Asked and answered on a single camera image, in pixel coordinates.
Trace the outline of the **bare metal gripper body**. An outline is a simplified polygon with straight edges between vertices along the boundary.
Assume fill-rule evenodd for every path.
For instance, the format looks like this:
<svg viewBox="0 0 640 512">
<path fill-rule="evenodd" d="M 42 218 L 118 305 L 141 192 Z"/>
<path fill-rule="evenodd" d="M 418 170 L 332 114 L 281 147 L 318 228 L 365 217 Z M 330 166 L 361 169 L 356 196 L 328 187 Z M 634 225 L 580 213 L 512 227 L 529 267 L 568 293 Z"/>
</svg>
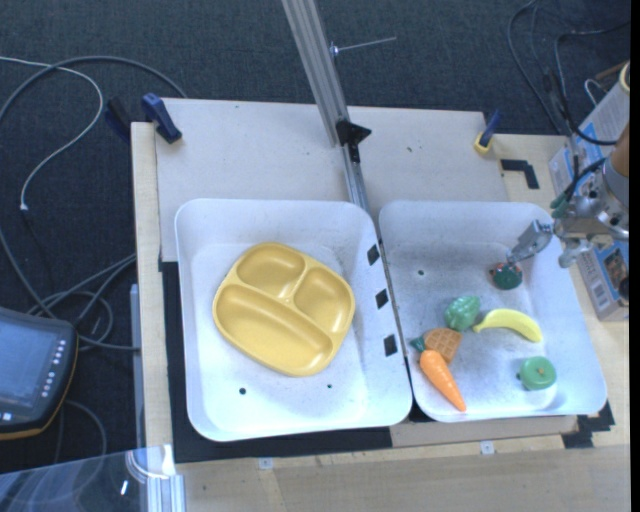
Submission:
<svg viewBox="0 0 640 512">
<path fill-rule="evenodd" d="M 569 242 L 584 240 L 606 246 L 629 240 L 629 200 L 606 192 L 588 192 L 552 201 L 555 235 Z"/>
</svg>

